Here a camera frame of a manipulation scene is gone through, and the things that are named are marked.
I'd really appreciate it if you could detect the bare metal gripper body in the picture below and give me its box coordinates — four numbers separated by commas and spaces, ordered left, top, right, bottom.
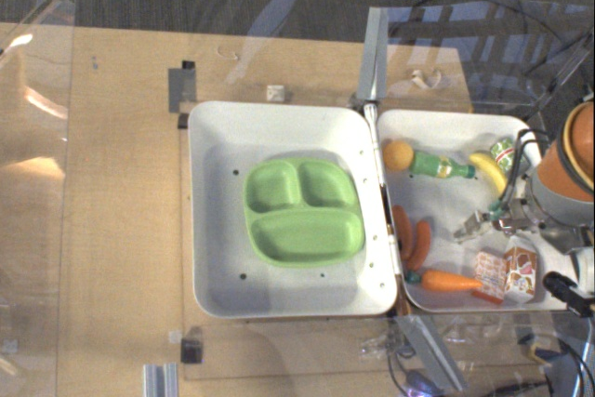
490, 196, 585, 255

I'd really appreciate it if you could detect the white plastic tray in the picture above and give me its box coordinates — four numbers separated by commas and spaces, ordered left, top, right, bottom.
187, 99, 400, 320
375, 108, 582, 314

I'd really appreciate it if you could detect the yellow banana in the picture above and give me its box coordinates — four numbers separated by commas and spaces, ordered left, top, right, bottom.
468, 152, 509, 197

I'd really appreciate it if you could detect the orange and white carton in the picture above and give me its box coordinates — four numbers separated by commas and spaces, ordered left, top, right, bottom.
470, 249, 509, 306

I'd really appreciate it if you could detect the orange sausage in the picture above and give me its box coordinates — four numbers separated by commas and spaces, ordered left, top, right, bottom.
405, 219, 433, 272
390, 205, 415, 262

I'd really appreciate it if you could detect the orange carrot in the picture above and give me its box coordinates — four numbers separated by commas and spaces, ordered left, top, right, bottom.
404, 268, 485, 294

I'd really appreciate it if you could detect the brown and white carton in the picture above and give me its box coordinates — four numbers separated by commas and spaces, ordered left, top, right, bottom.
502, 241, 540, 305

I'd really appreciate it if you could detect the green and white packet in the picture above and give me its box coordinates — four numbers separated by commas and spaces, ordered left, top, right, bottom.
489, 136, 525, 176

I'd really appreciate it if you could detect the green bottle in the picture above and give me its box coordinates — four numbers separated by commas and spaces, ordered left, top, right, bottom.
407, 150, 478, 181

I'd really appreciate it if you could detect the orange toy fruit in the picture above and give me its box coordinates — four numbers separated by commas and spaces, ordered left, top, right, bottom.
381, 139, 416, 174

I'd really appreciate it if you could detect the green divided plate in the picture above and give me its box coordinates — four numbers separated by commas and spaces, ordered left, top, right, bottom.
242, 156, 367, 269

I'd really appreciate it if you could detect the black cylinder on white bracket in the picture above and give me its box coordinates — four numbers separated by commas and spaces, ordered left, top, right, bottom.
542, 245, 595, 318

